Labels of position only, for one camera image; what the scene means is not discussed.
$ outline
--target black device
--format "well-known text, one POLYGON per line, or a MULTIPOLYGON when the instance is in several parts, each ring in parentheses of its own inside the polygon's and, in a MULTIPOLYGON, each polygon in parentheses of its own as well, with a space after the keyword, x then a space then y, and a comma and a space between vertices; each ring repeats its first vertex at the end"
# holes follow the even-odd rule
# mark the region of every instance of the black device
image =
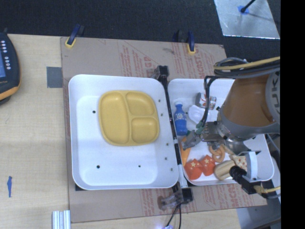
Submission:
POLYGON ((0 105, 18 91, 21 83, 20 65, 13 43, 0 33, 0 105))

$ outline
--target toy bottle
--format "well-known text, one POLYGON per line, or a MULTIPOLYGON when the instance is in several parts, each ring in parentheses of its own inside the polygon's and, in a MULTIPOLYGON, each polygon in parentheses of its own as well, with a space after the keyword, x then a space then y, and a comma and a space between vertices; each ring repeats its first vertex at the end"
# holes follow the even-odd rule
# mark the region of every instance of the toy bottle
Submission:
POLYGON ((177 135, 186 135, 187 128, 186 128, 186 115, 182 109, 182 102, 177 101, 176 105, 176 112, 174 113, 173 119, 175 123, 176 133, 177 135))

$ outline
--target cardboard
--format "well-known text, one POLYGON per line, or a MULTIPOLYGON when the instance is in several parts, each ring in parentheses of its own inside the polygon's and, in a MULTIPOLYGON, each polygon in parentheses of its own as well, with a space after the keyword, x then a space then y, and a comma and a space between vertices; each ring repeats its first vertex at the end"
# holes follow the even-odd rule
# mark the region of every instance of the cardboard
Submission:
MULTIPOLYGON (((158 65, 169 67, 169 80, 213 75, 215 62, 226 58, 223 46, 196 44, 190 55, 186 43, 146 42, 113 39, 77 38, 72 48, 61 38, 63 92, 66 123, 69 202, 71 222, 134 218, 171 214, 158 206, 160 197, 173 193, 165 189, 121 189, 87 191, 78 188, 71 170, 69 80, 77 74, 151 77, 158 65)), ((239 184, 192 187, 194 200, 182 213, 266 205, 261 196, 246 194, 239 184)))

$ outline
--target wooden table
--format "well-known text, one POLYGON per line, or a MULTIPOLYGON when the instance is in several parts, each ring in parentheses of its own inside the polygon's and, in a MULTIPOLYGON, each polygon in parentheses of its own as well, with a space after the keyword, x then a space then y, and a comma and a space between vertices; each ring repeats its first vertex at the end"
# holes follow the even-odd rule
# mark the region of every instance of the wooden table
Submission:
MULTIPOLYGON (((47 67, 61 67, 60 37, 8 36, 19 57, 22 82, 17 93, 0 105, 0 228, 51 229, 52 212, 69 209, 63 92, 47 87, 47 67)), ((161 229, 169 218, 86 222, 71 228, 161 229)), ((179 214, 171 225, 178 228, 179 214)), ((182 214, 181 228, 240 225, 236 209, 227 209, 182 214)))

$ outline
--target yellow plate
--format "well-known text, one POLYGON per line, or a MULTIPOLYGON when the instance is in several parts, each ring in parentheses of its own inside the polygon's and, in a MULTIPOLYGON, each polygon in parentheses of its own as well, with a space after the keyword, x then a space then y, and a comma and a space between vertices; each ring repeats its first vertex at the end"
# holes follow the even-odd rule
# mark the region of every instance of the yellow plate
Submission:
POLYGON ((110 91, 99 100, 103 137, 116 146, 139 146, 159 136, 159 118, 153 99, 139 91, 110 91))

